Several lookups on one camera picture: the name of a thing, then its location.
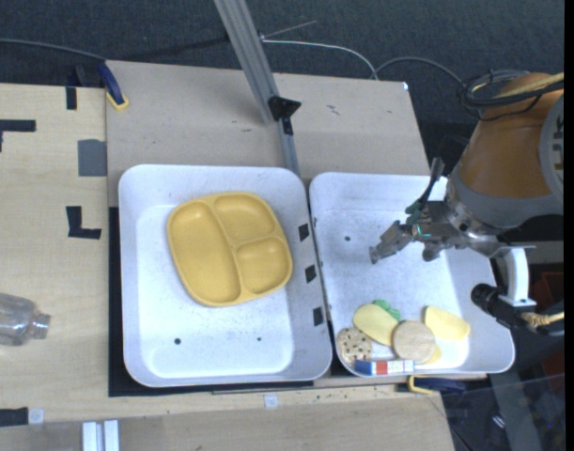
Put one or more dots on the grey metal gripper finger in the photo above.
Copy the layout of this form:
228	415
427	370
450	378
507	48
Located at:
432	252
389	244

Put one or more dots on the chocolate chip biscuit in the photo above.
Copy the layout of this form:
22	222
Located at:
353	346

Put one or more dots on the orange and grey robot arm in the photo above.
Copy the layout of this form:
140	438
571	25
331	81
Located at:
507	158

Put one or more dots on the blue white red packet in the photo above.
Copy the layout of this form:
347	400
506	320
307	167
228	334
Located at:
385	367

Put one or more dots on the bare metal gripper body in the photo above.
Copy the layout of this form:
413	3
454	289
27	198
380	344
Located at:
455	230

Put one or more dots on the yellow taco with green lettuce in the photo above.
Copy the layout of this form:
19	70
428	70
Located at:
373	322

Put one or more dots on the yellow divided plate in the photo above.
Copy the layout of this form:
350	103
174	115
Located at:
206	252

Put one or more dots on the yellow toy food slice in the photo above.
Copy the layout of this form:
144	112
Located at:
446	324

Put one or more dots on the black cylinder on white bracket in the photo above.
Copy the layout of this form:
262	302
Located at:
516	275

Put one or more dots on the round tan biscuit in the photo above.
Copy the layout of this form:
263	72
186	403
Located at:
413	342

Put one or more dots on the white plastic tray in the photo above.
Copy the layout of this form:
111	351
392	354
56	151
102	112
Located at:
357	205
211	336

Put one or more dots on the clear plastic bottle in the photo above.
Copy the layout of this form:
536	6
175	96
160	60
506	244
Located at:
9	317

